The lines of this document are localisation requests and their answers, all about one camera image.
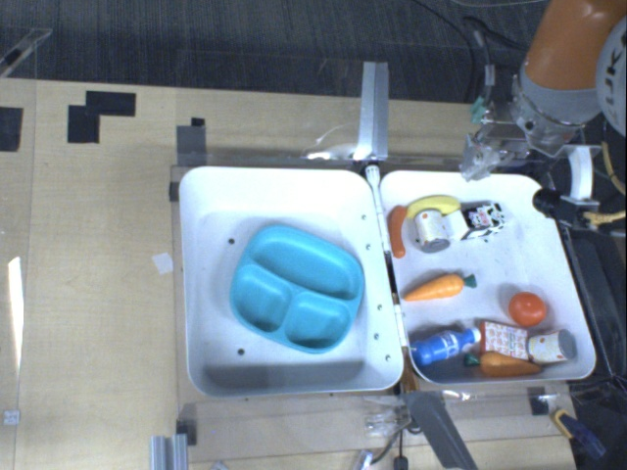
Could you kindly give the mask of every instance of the gray floor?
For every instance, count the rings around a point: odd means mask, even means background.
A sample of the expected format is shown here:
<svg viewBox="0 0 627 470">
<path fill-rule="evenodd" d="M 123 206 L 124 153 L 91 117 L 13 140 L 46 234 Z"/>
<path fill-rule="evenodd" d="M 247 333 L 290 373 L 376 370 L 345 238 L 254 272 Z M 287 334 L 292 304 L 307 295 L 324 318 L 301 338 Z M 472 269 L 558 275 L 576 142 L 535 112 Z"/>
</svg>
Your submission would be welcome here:
<svg viewBox="0 0 627 470">
<path fill-rule="evenodd" d="M 524 45 L 546 6 L 419 1 L 459 27 L 477 17 Z M 52 28 L 42 78 L 351 95 L 359 84 L 346 71 L 376 60 L 390 64 L 392 97 L 440 101 L 461 101 L 471 80 L 462 39 L 408 0 L 0 0 L 0 9 L 2 54 L 28 28 Z M 493 53 L 504 76 L 523 59 Z"/>
</svg>

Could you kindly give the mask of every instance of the wooden table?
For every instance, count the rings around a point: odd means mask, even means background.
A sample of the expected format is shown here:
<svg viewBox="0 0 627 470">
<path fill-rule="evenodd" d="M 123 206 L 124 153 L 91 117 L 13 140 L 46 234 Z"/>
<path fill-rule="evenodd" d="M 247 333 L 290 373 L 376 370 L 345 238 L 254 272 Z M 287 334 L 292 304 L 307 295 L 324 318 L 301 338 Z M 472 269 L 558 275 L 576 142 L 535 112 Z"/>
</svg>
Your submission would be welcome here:
<svg viewBox="0 0 627 470">
<path fill-rule="evenodd" d="M 69 144 L 68 106 L 84 105 L 87 90 L 135 93 L 136 114 L 101 117 L 99 144 Z M 148 468 L 151 436 L 172 435 L 178 416 L 173 277 L 160 274 L 153 261 L 172 253 L 168 188 L 176 126 L 204 118 L 212 149 L 298 156 L 324 134 L 328 140 L 356 135 L 360 101 L 11 79 L 0 84 L 0 106 L 24 108 L 21 150 L 0 153 L 8 183 L 0 226 L 11 226 L 0 249 L 6 256 L 22 253 L 26 276 L 19 383 L 11 374 L 0 383 L 0 400 L 17 406 L 21 420 L 17 429 L 0 427 L 0 465 Z M 473 130 L 467 106 L 390 103 L 392 152 L 458 156 L 463 135 Z M 6 327 L 3 322 L 3 369 L 10 356 Z M 551 392 L 559 406 L 572 407 L 565 386 Z M 230 441 L 230 470 L 344 470 L 362 441 L 384 443 L 364 438 L 360 405 L 353 408 L 342 396 L 331 400 L 349 406 L 337 419 L 284 410 L 306 399 L 265 400 L 264 409 L 273 401 L 283 409 L 280 416 L 241 426 L 229 413 L 242 403 L 206 404 L 217 447 Z M 524 402 L 500 415 L 508 402 L 497 403 L 459 403 L 452 411 L 480 468 L 575 468 L 568 440 L 548 416 L 525 412 Z M 332 430 L 290 446 L 286 434 L 299 434 L 308 423 Z M 329 451 L 329 434 L 336 432 L 352 442 Z M 440 468 L 422 436 L 407 439 L 413 468 Z M 389 461 L 378 467 L 391 468 Z M 191 468 L 211 466 L 209 455 Z"/>
</svg>

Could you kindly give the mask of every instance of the tin can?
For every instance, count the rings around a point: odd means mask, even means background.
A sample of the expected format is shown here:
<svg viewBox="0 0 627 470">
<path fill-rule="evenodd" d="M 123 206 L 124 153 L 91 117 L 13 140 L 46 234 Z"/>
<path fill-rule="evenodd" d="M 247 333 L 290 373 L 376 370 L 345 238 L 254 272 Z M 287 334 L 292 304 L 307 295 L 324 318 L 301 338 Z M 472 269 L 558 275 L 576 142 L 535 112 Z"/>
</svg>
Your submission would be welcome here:
<svg viewBox="0 0 627 470">
<path fill-rule="evenodd" d="M 573 335 L 561 329 L 529 338 L 527 352 L 533 362 L 551 364 L 574 358 L 577 355 L 577 348 Z"/>
<path fill-rule="evenodd" d="M 431 209 L 420 211 L 413 222 L 418 233 L 418 244 L 425 253 L 437 253 L 451 245 L 441 212 Z"/>
</svg>

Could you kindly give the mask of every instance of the tomato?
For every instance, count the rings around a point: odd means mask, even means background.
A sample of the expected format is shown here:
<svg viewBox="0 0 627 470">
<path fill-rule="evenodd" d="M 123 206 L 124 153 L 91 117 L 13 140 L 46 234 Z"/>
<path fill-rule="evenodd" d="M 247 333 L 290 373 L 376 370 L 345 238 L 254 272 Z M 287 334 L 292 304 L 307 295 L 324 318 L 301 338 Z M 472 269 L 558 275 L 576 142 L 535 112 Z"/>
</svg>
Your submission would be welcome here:
<svg viewBox="0 0 627 470">
<path fill-rule="evenodd" d="M 509 315 L 522 327 L 538 325 L 547 316 L 547 306 L 533 293 L 518 293 L 509 301 Z"/>
</svg>

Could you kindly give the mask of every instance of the water bottle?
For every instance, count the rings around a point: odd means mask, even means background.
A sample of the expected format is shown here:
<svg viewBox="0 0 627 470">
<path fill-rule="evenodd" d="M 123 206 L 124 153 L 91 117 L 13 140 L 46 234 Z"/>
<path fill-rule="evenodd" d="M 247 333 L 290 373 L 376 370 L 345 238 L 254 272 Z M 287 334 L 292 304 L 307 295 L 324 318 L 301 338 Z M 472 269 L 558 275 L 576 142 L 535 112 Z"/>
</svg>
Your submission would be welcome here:
<svg viewBox="0 0 627 470">
<path fill-rule="evenodd" d="M 466 346 L 481 340 L 481 331 L 476 327 L 462 332 L 444 331 L 424 341 L 411 344 L 411 357 L 416 365 L 428 365 L 438 360 L 446 360 L 459 354 Z"/>
</svg>

